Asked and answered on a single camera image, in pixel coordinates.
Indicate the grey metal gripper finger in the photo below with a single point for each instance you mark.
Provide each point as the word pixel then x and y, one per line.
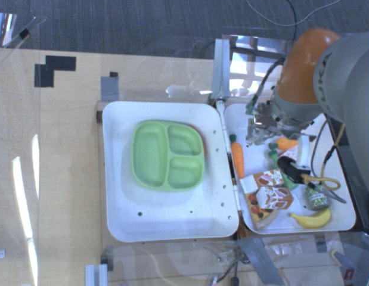
pixel 264 136
pixel 251 136

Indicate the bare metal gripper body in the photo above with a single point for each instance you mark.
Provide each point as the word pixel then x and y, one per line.
pixel 266 116

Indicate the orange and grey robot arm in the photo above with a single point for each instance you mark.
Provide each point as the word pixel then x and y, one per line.
pixel 345 79

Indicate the white and orange carton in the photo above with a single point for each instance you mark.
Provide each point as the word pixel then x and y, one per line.
pixel 289 154

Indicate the brown and white carton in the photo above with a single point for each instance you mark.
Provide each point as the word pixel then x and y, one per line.
pixel 275 197
pixel 261 180

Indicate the pizza slice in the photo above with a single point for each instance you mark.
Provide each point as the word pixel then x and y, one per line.
pixel 260 216

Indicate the yellow banana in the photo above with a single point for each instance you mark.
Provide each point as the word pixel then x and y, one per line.
pixel 312 220

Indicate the green divided plate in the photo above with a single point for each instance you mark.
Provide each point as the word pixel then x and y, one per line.
pixel 148 156

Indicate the white plastic tray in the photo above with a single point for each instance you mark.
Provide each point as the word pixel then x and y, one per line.
pixel 160 213
pixel 336 216

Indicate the black cylinder on white bracket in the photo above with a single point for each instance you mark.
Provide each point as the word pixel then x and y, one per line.
pixel 291 167

